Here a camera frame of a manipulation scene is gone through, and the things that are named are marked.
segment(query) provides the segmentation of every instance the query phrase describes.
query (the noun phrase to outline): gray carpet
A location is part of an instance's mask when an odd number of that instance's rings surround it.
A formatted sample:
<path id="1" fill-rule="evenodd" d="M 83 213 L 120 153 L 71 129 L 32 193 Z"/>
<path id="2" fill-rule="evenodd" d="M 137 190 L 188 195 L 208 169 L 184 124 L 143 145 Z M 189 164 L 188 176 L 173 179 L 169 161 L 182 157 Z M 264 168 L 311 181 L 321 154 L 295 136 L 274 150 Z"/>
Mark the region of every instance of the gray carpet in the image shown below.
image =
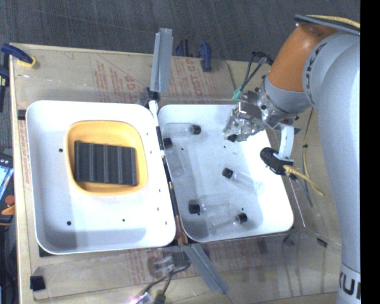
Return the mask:
<path id="1" fill-rule="evenodd" d="M 214 58 L 247 61 L 252 51 L 275 58 L 294 29 L 294 14 L 360 22 L 360 0 L 0 0 L 0 48 L 22 42 L 152 53 L 163 27 L 173 30 L 174 47 L 188 39 L 194 55 L 207 41 Z M 0 151 L 10 147 L 7 94 Z"/>

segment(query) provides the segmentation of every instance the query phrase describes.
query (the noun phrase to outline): black cable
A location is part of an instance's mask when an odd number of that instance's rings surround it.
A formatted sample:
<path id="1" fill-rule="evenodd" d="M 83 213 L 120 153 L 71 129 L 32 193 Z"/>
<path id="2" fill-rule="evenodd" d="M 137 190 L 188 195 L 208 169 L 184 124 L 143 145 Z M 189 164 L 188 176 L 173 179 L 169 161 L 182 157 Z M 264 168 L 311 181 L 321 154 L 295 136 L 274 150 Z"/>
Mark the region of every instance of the black cable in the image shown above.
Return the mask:
<path id="1" fill-rule="evenodd" d="M 168 280 L 167 280 L 167 282 L 166 282 L 166 284 L 165 284 L 165 287 L 164 287 L 163 290 L 162 290 L 162 294 L 165 294 L 165 293 L 166 293 L 166 290 L 167 290 L 167 288 L 169 287 L 169 284 L 170 284 L 170 281 L 172 280 L 172 277 L 173 277 L 173 274 L 170 274 L 170 275 L 169 275 L 169 278 L 168 278 Z"/>
<path id="2" fill-rule="evenodd" d="M 253 78 L 253 76 L 257 73 L 257 71 L 260 69 L 261 66 L 262 66 L 261 63 L 259 63 L 257 65 L 257 67 L 254 69 L 254 71 L 252 72 L 252 74 L 248 77 L 248 80 L 246 81 L 245 85 L 248 84 L 248 82 Z"/>
<path id="3" fill-rule="evenodd" d="M 304 185 L 301 183 L 301 181 L 297 178 L 296 175 L 290 174 L 289 178 L 290 178 L 292 181 L 295 181 L 295 182 L 301 187 L 301 189 L 303 190 L 305 196 L 307 197 L 308 202 L 310 203 L 310 206 L 313 207 L 313 205 L 312 205 L 312 201 L 311 201 L 311 197 L 310 197 L 310 193 L 308 192 L 307 186 L 304 186 Z"/>
<path id="4" fill-rule="evenodd" d="M 304 141 L 307 140 L 308 128 L 309 128 L 309 126 L 310 126 L 311 117 L 312 117 L 312 113 L 313 113 L 313 112 L 314 112 L 314 108 L 311 107 L 310 116 L 308 117 L 307 126 L 305 127 Z M 303 148 L 307 148 L 307 147 L 308 147 L 307 144 L 304 144 L 304 145 L 303 145 Z M 302 166 L 302 167 L 303 167 L 303 174 L 306 175 L 307 173 L 305 172 L 305 166 L 304 166 L 304 150 L 303 150 L 303 154 L 302 154 L 302 156 L 301 156 L 301 162 L 302 162 L 302 164 L 303 164 L 303 166 Z M 308 191 L 308 184 L 307 184 L 307 181 L 306 181 L 306 180 L 304 180 L 304 186 L 305 186 L 305 189 L 307 190 L 308 197 L 309 197 L 310 193 L 309 193 L 309 191 Z"/>
<path id="5" fill-rule="evenodd" d="M 253 59 L 255 58 L 255 56 L 256 56 L 256 52 L 252 52 L 252 57 L 251 57 L 251 59 L 250 59 L 250 61 L 249 61 L 249 63 L 248 63 L 248 67 L 247 67 L 247 69 L 246 69 L 246 74 L 245 74 L 245 79 L 243 79 L 243 83 L 242 83 L 242 87 L 244 87 L 244 86 L 246 86 L 246 84 L 249 82 L 249 80 L 248 80 L 248 77 L 249 77 L 249 71 L 251 70 L 251 66 L 252 66 L 252 61 L 253 61 Z"/>
<path id="6" fill-rule="evenodd" d="M 183 267 L 183 268 L 181 268 L 181 269 L 170 271 L 169 273 L 167 273 L 166 275 L 164 275 L 164 276 L 163 276 L 162 278 L 160 278 L 159 280 L 154 281 L 154 282 L 152 282 L 151 284 L 149 284 L 149 285 L 144 289 L 144 291 L 142 292 L 142 294 L 143 294 L 143 293 L 146 293 L 146 292 L 149 292 L 150 289 L 151 289 L 153 286 L 155 286 L 155 285 L 159 284 L 160 282 L 164 281 L 166 278 L 171 279 L 171 278 L 173 277 L 173 275 L 176 275 L 176 274 L 178 274 L 179 272 L 182 272 L 182 271 L 188 269 L 190 266 L 191 266 L 191 263 L 187 264 L 185 267 Z M 170 281 L 168 281 L 168 282 L 167 282 L 167 285 L 165 285 L 165 288 L 166 288 L 166 289 L 167 289 L 167 286 L 168 286 L 169 284 L 170 284 Z"/>

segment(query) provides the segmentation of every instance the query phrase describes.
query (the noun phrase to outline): white tray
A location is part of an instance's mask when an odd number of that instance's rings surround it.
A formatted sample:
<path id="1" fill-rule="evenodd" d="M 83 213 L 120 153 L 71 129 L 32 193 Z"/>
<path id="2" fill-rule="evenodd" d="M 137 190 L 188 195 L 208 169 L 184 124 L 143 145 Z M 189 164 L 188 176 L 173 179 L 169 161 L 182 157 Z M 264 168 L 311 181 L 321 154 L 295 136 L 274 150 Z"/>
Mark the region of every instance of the white tray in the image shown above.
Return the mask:
<path id="1" fill-rule="evenodd" d="M 266 132 L 246 142 L 225 140 L 234 105 L 168 105 L 159 113 L 168 122 L 201 126 L 201 134 L 172 138 L 187 173 L 173 177 L 180 218 L 186 234 L 197 242 L 261 236 L 288 230 L 293 212 L 280 176 L 260 159 L 270 146 Z M 146 185 L 131 194 L 92 196 L 82 193 L 67 176 L 66 135 L 79 121 L 114 120 L 131 124 L 141 136 L 148 166 Z M 36 101 L 27 110 L 27 131 L 38 243 L 52 254 L 162 247 L 175 237 L 176 226 L 153 117 L 136 104 Z M 256 191 L 244 191 L 222 176 L 228 167 L 250 174 Z M 231 210 L 248 221 L 216 234 L 208 232 L 206 215 L 190 214 L 188 202 L 219 193 Z"/>
<path id="2" fill-rule="evenodd" d="M 162 131 L 164 125 L 170 122 L 201 127 L 200 135 L 172 137 L 187 169 L 186 174 L 172 178 L 180 217 L 186 234 L 197 242 L 283 232 L 293 225 L 293 212 L 283 181 L 260 158 L 260 151 L 270 146 L 266 131 L 249 137 L 246 142 L 224 139 L 222 130 L 233 108 L 234 105 L 171 104 L 159 112 Z M 250 175 L 257 184 L 256 191 L 245 191 L 223 177 L 225 167 Z M 216 234 L 208 232 L 208 215 L 190 214 L 188 202 L 217 193 L 223 202 L 229 201 L 234 216 L 244 212 L 248 221 L 221 229 Z"/>
<path id="3" fill-rule="evenodd" d="M 69 127 L 79 121 L 116 120 L 135 127 L 148 164 L 146 185 L 130 194 L 91 196 L 67 176 Z M 153 117 L 136 104 L 36 101 L 27 131 L 38 243 L 52 254 L 165 246 L 175 221 Z"/>

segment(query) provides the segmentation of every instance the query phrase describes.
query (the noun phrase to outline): yellow cable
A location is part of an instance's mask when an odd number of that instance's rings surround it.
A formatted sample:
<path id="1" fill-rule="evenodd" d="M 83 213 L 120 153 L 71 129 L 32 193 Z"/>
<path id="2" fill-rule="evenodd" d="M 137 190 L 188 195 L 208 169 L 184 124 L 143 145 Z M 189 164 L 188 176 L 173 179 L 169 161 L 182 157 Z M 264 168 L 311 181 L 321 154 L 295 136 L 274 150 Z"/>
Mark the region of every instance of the yellow cable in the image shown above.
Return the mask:
<path id="1" fill-rule="evenodd" d="M 311 178 L 307 177 L 307 175 L 302 174 L 301 172 L 297 171 L 296 169 L 294 169 L 293 167 L 289 165 L 283 165 L 283 168 L 285 169 L 287 174 L 294 174 L 308 181 L 311 184 L 312 188 L 321 196 L 325 195 L 325 193 L 322 191 L 320 186 L 318 186 Z"/>
<path id="2" fill-rule="evenodd" d="M 310 128 L 313 112 L 314 112 L 314 109 L 311 108 L 311 115 L 307 123 L 307 129 L 305 131 L 304 144 L 303 144 L 303 166 L 304 166 L 304 172 L 308 178 L 310 178 L 310 174 L 308 173 L 308 165 L 307 165 L 307 139 L 308 139 L 308 129 Z"/>
<path id="3" fill-rule="evenodd" d="M 345 24 L 348 24 L 348 25 L 351 25 L 351 26 L 354 26 L 354 27 L 360 29 L 360 24 L 358 22 L 351 20 L 351 19 L 347 19 L 347 18 L 343 18 L 343 17 L 336 17 L 336 16 L 321 16 L 321 15 L 308 15 L 308 16 L 326 19 L 326 20 L 332 20 L 334 22 L 339 22 L 339 23 L 345 23 Z"/>

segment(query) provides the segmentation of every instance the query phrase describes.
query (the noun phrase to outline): clamp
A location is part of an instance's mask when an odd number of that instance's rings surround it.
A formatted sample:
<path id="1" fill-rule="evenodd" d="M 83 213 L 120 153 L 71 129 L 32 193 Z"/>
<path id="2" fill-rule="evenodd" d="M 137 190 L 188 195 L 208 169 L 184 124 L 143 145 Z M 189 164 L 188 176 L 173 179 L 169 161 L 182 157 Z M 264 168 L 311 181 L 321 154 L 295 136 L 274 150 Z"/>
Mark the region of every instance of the clamp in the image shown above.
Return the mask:
<path id="1" fill-rule="evenodd" d="M 35 65 L 35 58 L 29 56 L 21 49 L 12 46 L 8 43 L 4 43 L 1 46 L 1 51 L 4 53 L 3 64 L 0 64 L 0 113 L 3 112 L 4 95 L 6 94 L 6 88 L 10 85 L 10 75 L 8 70 L 9 55 L 14 56 L 18 64 L 25 67 L 33 67 Z"/>
<path id="2" fill-rule="evenodd" d="M 211 56 L 212 56 L 212 48 L 211 45 L 207 42 L 201 43 L 199 46 L 200 50 L 200 55 L 203 58 L 200 63 L 201 63 L 201 68 L 203 69 L 204 72 L 211 72 Z"/>

